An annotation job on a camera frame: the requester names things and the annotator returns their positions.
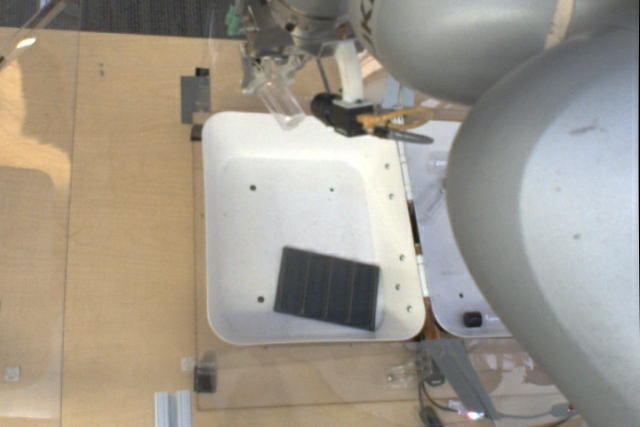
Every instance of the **small black object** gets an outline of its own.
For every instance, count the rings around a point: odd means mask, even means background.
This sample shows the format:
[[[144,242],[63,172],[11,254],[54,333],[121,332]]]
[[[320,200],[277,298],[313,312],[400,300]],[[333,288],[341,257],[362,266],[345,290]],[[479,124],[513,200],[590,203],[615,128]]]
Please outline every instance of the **small black object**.
[[[468,311],[462,315],[462,323],[465,327],[481,327],[482,313],[479,311]]]
[[[336,132],[342,135],[352,137],[366,134],[357,117],[360,114],[372,113],[373,105],[345,107],[335,102],[339,99],[340,95],[335,93],[320,93],[311,102],[311,112],[325,125],[335,128]]]
[[[442,386],[447,382],[447,378],[445,377],[442,370],[440,370],[440,367],[438,366],[436,361],[431,356],[429,356],[429,360],[431,362],[431,372],[424,378],[424,382],[432,388]]]
[[[191,142],[197,143],[202,141],[202,125],[192,125],[191,126]]]
[[[218,388],[217,376],[212,368],[196,366],[193,370],[193,391],[196,393],[215,393]]]
[[[375,265],[285,247],[274,310],[375,331],[379,277]]]

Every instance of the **cable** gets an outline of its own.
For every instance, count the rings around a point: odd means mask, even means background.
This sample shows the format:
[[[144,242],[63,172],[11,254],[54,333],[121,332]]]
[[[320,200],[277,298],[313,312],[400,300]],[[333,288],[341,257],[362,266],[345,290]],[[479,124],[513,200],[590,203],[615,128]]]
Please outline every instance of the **cable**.
[[[421,410],[424,410],[426,408],[426,404],[424,401],[424,398],[426,398],[433,407],[435,407],[436,409],[439,409],[440,411],[445,411],[447,413],[457,413],[457,414],[460,413],[457,409],[453,409],[447,406],[443,406],[442,404],[438,404],[431,397],[431,395],[429,395],[429,392],[427,391],[427,388],[426,388],[426,384],[427,384],[426,381],[422,381],[418,387],[418,400],[420,402]],[[542,418],[543,416],[547,416],[551,414],[551,411],[546,411],[545,413],[540,413],[537,415],[511,415],[511,414],[506,414],[501,412],[498,412],[498,414],[500,415],[499,418],[512,418],[514,420],[535,420],[537,418]],[[572,413],[569,413],[566,417],[561,418],[558,421],[555,421],[554,423],[545,423],[537,427],[560,427],[561,425],[564,425],[565,423],[567,423],[572,418],[575,418],[576,416],[578,416],[578,413],[572,412]]]
[[[425,427],[444,427],[444,424],[438,418],[438,413],[430,406],[422,408],[419,415]]]
[[[433,407],[435,407],[436,409],[439,409],[440,411],[446,411],[447,413],[459,413],[459,411],[457,409],[453,409],[451,407],[443,406],[442,404],[438,404],[435,400],[433,400],[433,398],[431,398],[431,395],[429,395],[429,392],[427,392],[426,381],[422,381],[420,383],[419,388],[418,388],[418,400],[420,401],[420,407],[422,409],[425,409],[425,403],[424,403],[423,395],[431,403],[431,405]]]
[[[316,58],[316,63],[318,63],[318,71],[320,71],[320,77],[322,77],[322,83],[324,84],[324,89],[327,93],[331,94],[331,88],[329,87],[329,80],[327,79],[327,74],[324,71],[324,65],[319,57]]]

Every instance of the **transparent plastic wall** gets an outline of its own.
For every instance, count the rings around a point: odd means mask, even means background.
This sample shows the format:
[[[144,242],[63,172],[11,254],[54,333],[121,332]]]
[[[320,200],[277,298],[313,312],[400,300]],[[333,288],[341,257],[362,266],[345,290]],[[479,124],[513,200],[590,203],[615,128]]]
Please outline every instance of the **transparent plastic wall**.
[[[0,0],[0,425],[60,425],[81,0]]]

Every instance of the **metal bracket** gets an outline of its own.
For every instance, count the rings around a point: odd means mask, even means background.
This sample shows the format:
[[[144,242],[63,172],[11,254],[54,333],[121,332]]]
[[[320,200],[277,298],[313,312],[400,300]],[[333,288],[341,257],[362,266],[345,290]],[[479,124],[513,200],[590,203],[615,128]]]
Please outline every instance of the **metal bracket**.
[[[490,420],[499,420],[491,398],[484,390],[461,340],[445,339],[422,342],[442,373],[460,397],[467,411],[484,413]]]
[[[209,70],[196,68],[193,77],[180,79],[180,120],[185,125],[193,123],[196,112],[211,111],[211,87]]]
[[[191,427],[191,392],[155,394],[156,427]]]

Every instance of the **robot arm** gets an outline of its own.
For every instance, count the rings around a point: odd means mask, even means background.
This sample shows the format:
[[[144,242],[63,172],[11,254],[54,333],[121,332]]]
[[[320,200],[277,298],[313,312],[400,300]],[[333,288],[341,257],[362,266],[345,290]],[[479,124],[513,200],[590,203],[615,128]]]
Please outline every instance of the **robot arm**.
[[[269,0],[245,47],[249,63],[289,69],[337,51],[350,55],[346,77],[361,45],[403,85],[474,105],[447,174],[456,241],[492,307],[594,426],[640,418],[638,4]],[[277,44],[260,40],[263,15]],[[325,96],[314,112],[357,122],[358,100]]]

